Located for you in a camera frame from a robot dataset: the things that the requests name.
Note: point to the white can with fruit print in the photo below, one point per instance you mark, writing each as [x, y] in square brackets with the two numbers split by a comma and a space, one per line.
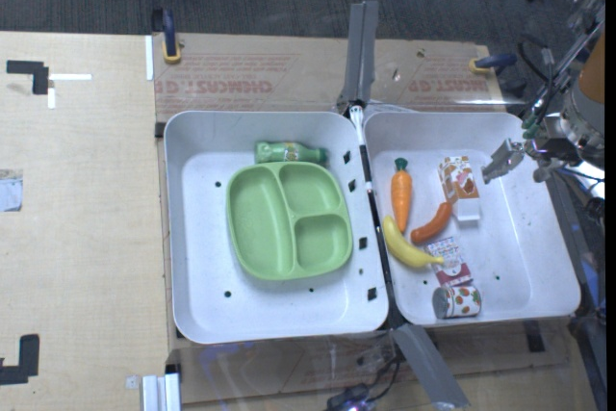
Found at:
[459, 301]

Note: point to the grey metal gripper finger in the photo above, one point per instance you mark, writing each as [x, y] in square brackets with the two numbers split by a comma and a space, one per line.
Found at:
[501, 161]
[546, 169]

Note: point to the orange sausage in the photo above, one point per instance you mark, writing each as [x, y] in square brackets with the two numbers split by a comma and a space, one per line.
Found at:
[433, 226]

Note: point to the orange carrot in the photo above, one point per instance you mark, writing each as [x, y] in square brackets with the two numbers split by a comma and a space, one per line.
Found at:
[401, 197]

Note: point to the yellow banana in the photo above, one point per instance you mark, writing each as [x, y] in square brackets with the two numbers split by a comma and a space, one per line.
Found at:
[404, 248]

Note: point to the thin black and white rod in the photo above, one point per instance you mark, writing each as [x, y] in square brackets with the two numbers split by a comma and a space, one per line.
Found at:
[368, 178]

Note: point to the red and white carton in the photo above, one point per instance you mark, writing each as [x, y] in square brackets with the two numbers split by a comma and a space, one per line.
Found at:
[450, 262]

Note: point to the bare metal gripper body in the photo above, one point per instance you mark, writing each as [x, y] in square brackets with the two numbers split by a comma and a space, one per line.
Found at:
[558, 144]

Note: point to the green divided plate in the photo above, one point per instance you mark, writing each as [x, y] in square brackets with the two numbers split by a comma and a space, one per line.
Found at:
[262, 221]

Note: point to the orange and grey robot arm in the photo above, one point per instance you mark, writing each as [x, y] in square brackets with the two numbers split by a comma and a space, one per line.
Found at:
[591, 77]

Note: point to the white and orange carton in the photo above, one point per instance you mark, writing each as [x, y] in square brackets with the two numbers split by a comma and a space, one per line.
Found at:
[459, 180]

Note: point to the brown cardboard board red print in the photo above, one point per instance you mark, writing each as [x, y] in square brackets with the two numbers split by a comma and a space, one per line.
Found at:
[298, 77]

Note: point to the green plastic bottle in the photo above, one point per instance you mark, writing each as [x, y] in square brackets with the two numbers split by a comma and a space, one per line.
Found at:
[284, 152]

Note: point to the white plastic tray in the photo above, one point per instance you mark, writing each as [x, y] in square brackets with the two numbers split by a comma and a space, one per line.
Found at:
[520, 231]
[207, 226]

